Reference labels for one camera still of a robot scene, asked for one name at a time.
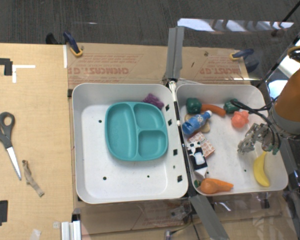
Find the toy carrot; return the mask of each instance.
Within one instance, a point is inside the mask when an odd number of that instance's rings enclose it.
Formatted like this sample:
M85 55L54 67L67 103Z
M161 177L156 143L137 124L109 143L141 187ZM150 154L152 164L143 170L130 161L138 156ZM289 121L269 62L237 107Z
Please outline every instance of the toy carrot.
M205 194L215 194L218 192L229 192L233 184L216 178L204 178L201 182L200 189Z
M212 105L212 104L202 104L201 105L201 111L207 111L207 110L210 110L212 113L215 113L217 115L219 115L220 117L224 117L226 115L226 111L219 107L219 106L216 106L216 105Z
M197 98L188 98L186 100L186 110L189 114L200 114L201 112L205 112L210 110L212 113L215 113L221 117L226 115L226 111L216 105L212 104L202 104Z

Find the toy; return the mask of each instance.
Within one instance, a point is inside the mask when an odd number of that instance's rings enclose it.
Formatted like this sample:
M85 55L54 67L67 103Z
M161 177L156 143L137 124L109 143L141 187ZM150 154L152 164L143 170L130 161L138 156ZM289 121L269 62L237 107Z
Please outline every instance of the toy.
M200 146L203 151L203 155L205 158L207 158L209 155L211 155L213 152L215 152L214 146L210 143L210 141L203 135L202 132L197 132L194 136L190 137L188 139L189 143L200 143Z
M184 116L184 121L186 122L186 121L188 121L190 118L192 118L192 117L194 117L194 116L195 116L195 114L186 114L186 115ZM197 130L197 132L200 132L200 133L208 133L208 132L210 132L210 125L209 125L209 122L206 121L205 124L204 124L203 126L201 126L201 127Z
M226 111L213 104L202 104L197 98L188 98L186 100L186 110L189 114L199 114L205 111L211 111L221 117L226 115Z
M203 150L201 148L200 142L192 142L187 146L187 152L192 164L193 170L202 176L206 175L208 164L206 162Z
M150 103L152 105L155 105L158 109L162 109L165 104L163 104L158 97L154 96L153 94L149 93L147 97L142 101L145 103Z
M209 119L211 116L212 112L210 110L204 112L203 114L196 114L182 124L182 131L186 135L194 133L201 126L203 126L206 123L207 119Z
M231 118L231 124L234 128L242 128L245 124L249 123L248 119L249 113L247 111L235 111L233 117Z
M265 158L268 152L263 151L262 155L258 156L253 162L253 175L255 180L263 187L269 187L270 182L265 174Z
M223 109L226 111L227 114L233 114L235 111L239 111L240 108L233 105L230 100L224 103Z
M204 178L200 184L200 190L205 194L215 194L219 192L229 192L233 184L216 178Z
M226 111L216 105L212 105L212 104L202 104L201 106L201 111L208 111L210 110L212 113L219 115L220 117L224 117L226 115Z
M197 98L188 98L186 100L186 110L189 114L199 114L202 103Z

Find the green toy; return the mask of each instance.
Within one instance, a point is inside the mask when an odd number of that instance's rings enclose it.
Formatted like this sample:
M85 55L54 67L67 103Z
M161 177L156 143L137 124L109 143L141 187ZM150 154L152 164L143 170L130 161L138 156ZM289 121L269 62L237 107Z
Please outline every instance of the green toy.
M197 98L188 98L186 100L186 110L189 114L200 114L202 103Z
M239 111L240 108L233 105L230 101L227 101L224 103L223 109L226 111L227 114L233 114L235 111Z

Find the purple toy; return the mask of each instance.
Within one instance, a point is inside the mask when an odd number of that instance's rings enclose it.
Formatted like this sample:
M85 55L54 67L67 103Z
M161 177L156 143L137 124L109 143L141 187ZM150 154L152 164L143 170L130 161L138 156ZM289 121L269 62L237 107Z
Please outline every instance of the purple toy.
M142 101L145 103L150 103L152 105L155 105L158 109L162 109L165 104L163 104L156 96L149 93L147 97Z

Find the yellow banana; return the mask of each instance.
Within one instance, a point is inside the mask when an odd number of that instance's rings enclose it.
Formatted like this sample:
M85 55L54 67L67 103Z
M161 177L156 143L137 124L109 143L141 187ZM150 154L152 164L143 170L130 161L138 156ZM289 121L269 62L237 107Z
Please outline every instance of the yellow banana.
M256 158L256 160L254 160L253 174L254 174L256 181L260 185L262 185L264 187L269 187L270 182L269 182L267 175L265 174L265 169L264 169L266 154L267 154L267 152L263 151L262 155L260 155L259 157Z

